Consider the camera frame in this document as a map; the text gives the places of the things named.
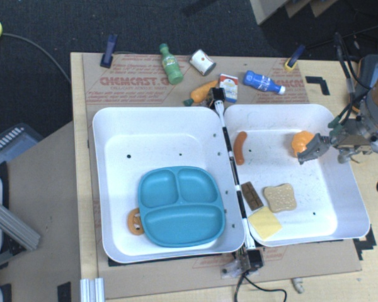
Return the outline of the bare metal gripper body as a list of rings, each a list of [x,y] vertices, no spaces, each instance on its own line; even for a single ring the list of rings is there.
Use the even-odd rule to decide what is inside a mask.
[[[348,119],[343,125],[338,120],[329,123],[331,145],[348,153],[378,154],[378,120]]]

